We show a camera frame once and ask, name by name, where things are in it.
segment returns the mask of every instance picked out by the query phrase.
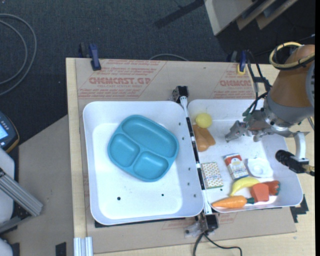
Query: cardboard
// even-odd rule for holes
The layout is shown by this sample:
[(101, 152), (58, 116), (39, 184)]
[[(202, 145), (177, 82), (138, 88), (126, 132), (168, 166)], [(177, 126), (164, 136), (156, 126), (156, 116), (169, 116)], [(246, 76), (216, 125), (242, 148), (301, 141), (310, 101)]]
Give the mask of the cardboard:
[[(94, 253), (193, 244), (196, 238), (185, 238), (184, 228), (195, 222), (194, 217), (97, 225), (90, 211), (83, 109), (92, 101), (170, 100), (176, 86), (188, 86), (189, 101), (253, 99), (250, 77), (238, 75), (236, 63), (103, 59), (100, 64), (101, 71), (93, 71), (90, 59), (75, 59), (86, 230)], [(220, 227), (212, 234), (215, 241), (296, 231), (288, 207), (220, 213), (218, 221)]]
[(259, 28), (262, 30), (267, 25), (269, 25), (274, 19), (279, 17), (285, 10), (287, 10), (289, 7), (291, 7), (295, 2), (298, 0), (287, 0), (285, 1), (281, 6), (279, 6), (277, 9), (273, 10), (270, 15), (265, 16), (263, 13), (260, 13), (256, 17), (256, 22), (259, 26)]
[(3, 239), (19, 244), (20, 255), (56, 255), (56, 246), (73, 255), (73, 207), (68, 116), (18, 147), (19, 184), (37, 198), (39, 216), (26, 218)]
[(247, 26), (250, 22), (252, 22), (259, 14), (261, 14), (266, 8), (268, 8), (270, 5), (272, 5), (276, 0), (264, 0), (259, 3), (258, 6), (255, 7), (252, 12), (246, 16), (240, 16), (236, 19), (236, 24), (239, 28), (239, 30), (242, 30)]
[(254, 3), (255, 2), (252, 0), (229, 0), (228, 2), (206, 0), (205, 8), (208, 13), (213, 34), (217, 36)]

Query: carrot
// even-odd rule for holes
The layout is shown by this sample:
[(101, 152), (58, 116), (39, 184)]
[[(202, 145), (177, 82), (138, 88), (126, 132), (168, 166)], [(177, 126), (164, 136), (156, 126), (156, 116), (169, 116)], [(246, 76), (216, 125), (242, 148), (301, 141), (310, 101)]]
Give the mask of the carrot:
[(269, 187), (269, 194), (271, 196), (277, 196), (280, 191), (280, 181), (278, 180), (272, 180), (272, 181), (266, 181), (263, 182), (264, 184), (268, 185)]
[(213, 207), (223, 207), (223, 208), (242, 208), (245, 204), (254, 204), (253, 198), (245, 198), (243, 195), (234, 195), (219, 201), (213, 202), (211, 205)]
[(269, 201), (269, 186), (267, 184), (257, 183), (253, 185), (250, 193), (255, 203)]

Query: lemon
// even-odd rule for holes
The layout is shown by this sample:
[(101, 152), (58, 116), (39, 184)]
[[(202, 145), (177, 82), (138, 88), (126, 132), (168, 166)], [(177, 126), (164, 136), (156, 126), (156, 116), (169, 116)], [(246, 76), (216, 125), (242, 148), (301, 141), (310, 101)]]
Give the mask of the lemon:
[(201, 113), (198, 114), (195, 118), (195, 123), (200, 127), (200, 128), (208, 128), (212, 124), (212, 118), (211, 115), (207, 113)]

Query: cracker box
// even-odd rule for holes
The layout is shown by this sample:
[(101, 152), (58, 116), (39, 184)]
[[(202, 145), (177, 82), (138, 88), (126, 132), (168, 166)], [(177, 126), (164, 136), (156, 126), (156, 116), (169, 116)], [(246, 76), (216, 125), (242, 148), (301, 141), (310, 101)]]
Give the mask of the cracker box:
[(240, 154), (234, 153), (226, 155), (223, 160), (233, 180), (237, 180), (249, 175)]
[(220, 188), (224, 185), (216, 162), (202, 163), (201, 170), (206, 189)]

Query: black cord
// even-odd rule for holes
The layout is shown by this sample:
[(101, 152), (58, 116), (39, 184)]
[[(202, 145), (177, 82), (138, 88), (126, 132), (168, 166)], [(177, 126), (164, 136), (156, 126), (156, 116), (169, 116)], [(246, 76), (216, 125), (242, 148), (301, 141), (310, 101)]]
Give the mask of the black cord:
[(157, 58), (157, 57), (162, 57), (162, 56), (175, 57), (175, 58), (181, 59), (181, 60), (186, 61), (186, 62), (189, 61), (188, 59), (186, 59), (186, 58), (184, 58), (184, 57), (181, 57), (181, 56), (175, 55), (175, 54), (171, 54), (171, 53), (163, 53), (163, 54), (155, 55), (155, 56), (151, 57), (151, 58), (149, 59), (149, 61), (151, 61), (151, 60), (153, 60), (153, 59), (155, 59), (155, 58)]
[[(304, 41), (304, 40), (307, 40), (307, 39), (310, 39), (310, 38), (315, 38), (316, 37), (316, 34), (312, 34), (310, 36), (307, 36), (307, 37), (304, 37), (304, 38), (301, 38), (299, 40), (296, 40), (295, 42), (299, 43), (301, 41)], [(271, 53), (275, 48), (271, 48), (271, 49), (268, 49), (268, 50), (264, 50), (264, 51), (261, 51), (261, 52), (256, 52), (254, 55), (255, 56), (260, 56), (260, 55), (263, 55), (263, 54), (269, 54)]]
[(193, 253), (192, 255), (193, 256), (196, 256), (196, 250), (197, 250), (197, 247), (198, 247), (198, 244), (200, 243), (200, 240), (201, 238), (204, 236), (204, 233), (201, 233), (198, 238), (196, 239), (195, 243), (194, 243), (194, 246), (193, 246)]
[(263, 93), (263, 94), (261, 94), (260, 96), (257, 96), (258, 95), (258, 93), (256, 92), (255, 93), (255, 100), (253, 101), (253, 103), (247, 108), (247, 110), (246, 110), (246, 113), (247, 114), (249, 114), (249, 112), (250, 112), (250, 114), (252, 115), (252, 113), (256, 110), (256, 108), (257, 108), (257, 103), (258, 103), (258, 100), (260, 100), (260, 99), (262, 99), (262, 98), (265, 98), (267, 95), (268, 95), (268, 92), (265, 92), (265, 93)]
[(214, 244), (215, 246), (221, 248), (221, 249), (239, 249), (240, 250), (240, 256), (242, 256), (242, 250), (239, 246), (231, 246), (231, 247), (224, 247), (221, 245), (216, 244), (214, 241), (212, 241), (206, 234), (204, 234), (205, 238), (209, 240), (209, 242), (211, 242), (212, 244)]
[[(3, 95), (7, 94), (8, 92), (10, 92), (11, 90), (13, 90), (14, 88), (16, 88), (24, 80), (24, 78), (27, 76), (27, 74), (28, 74), (29, 70), (31, 69), (31, 66), (32, 66), (32, 64), (33, 64), (33, 62), (35, 60), (35, 57), (36, 57), (36, 53), (37, 53), (37, 37), (36, 37), (36, 33), (33, 30), (33, 28), (29, 25), (29, 23), (27, 23), (22, 18), (20, 18), (18, 16), (15, 16), (15, 15), (12, 15), (12, 14), (7, 14), (7, 13), (0, 13), (0, 18), (11, 18), (11, 19), (15, 19), (15, 20), (18, 20), (18, 21), (24, 23), (29, 28), (29, 30), (31, 31), (31, 33), (33, 35), (33, 40), (34, 40), (33, 55), (31, 57), (31, 60), (30, 60), (30, 63), (28, 65), (28, 67), (26, 68), (25, 73), (22, 75), (20, 80), (18, 80), (14, 85), (10, 86), (10, 88), (8, 88), (7, 90), (0, 92), (0, 97), (1, 97)], [(12, 27), (10, 24), (8, 24), (8, 23), (6, 23), (4, 21), (0, 21), (0, 23), (5, 25), (5, 26), (7, 26), (7, 27), (9, 27), (10, 29), (12, 29), (14, 32), (16, 32), (18, 34), (18, 36), (21, 38), (21, 40), (23, 42), (24, 50), (25, 50), (25, 58), (24, 58), (24, 62), (23, 62), (22, 67), (20, 68), (20, 70), (14, 76), (10, 77), (9, 79), (6, 79), (5, 81), (0, 81), (0, 85), (2, 85), (4, 83), (12, 81), (25, 68), (26, 62), (27, 62), (27, 57), (28, 57), (28, 50), (26, 48), (27, 45), (26, 45), (26, 42), (25, 42), (24, 38), (22, 37), (22, 35), (14, 27)]]
[(221, 249), (239, 249), (240, 250), (240, 256), (242, 256), (242, 249), (239, 247), (239, 246), (231, 246), (231, 247), (224, 247), (224, 246), (221, 246), (221, 245), (218, 245), (216, 244), (214, 241), (212, 241), (208, 235), (206, 233), (201, 233), (198, 238), (196, 239), (195, 243), (194, 243), (194, 246), (193, 246), (193, 252), (192, 252), (192, 256), (196, 256), (196, 250), (197, 250), (197, 247), (202, 239), (202, 237), (205, 236), (206, 239), (208, 239), (208, 241), (212, 244), (214, 244), (216, 247), (219, 247)]
[[(289, 49), (289, 53), (291, 54), (295, 49), (297, 49), (298, 46), (283, 46), (283, 48), (281, 48), (281, 50), (284, 50), (284, 49)], [(274, 55), (273, 55), (273, 58), (272, 60), (275, 62), (275, 63), (280, 63), (279, 61), (279, 58), (278, 58), (278, 46), (276, 46), (274, 49)]]
[[(247, 61), (247, 66), (248, 66), (248, 69), (249, 69), (249, 73), (250, 73), (250, 76), (252, 77), (252, 80), (255, 80), (255, 75), (254, 75), (254, 72), (252, 71), (252, 68), (251, 68), (251, 63), (250, 63), (250, 60)], [(251, 113), (253, 113), (253, 111), (255, 111), (256, 107), (257, 107), (257, 102), (258, 102), (258, 92), (255, 93), (255, 100), (254, 102), (250, 105), (250, 107), (247, 109), (246, 111), (246, 116), (249, 114), (251, 108), (254, 106), (253, 110)]]
[(254, 54), (250, 51), (250, 50), (246, 50), (246, 53), (248, 53), (249, 57), (251, 57), (251, 59), (253, 60), (253, 62), (255, 63), (256, 65), (256, 69), (258, 70), (258, 73), (264, 83), (264, 85), (266, 86), (266, 88), (271, 88), (272, 85), (264, 78), (264, 76), (262, 75), (262, 72), (261, 72), (261, 69), (260, 69), (260, 66), (259, 64), (256, 62), (256, 59), (255, 59), (255, 56)]

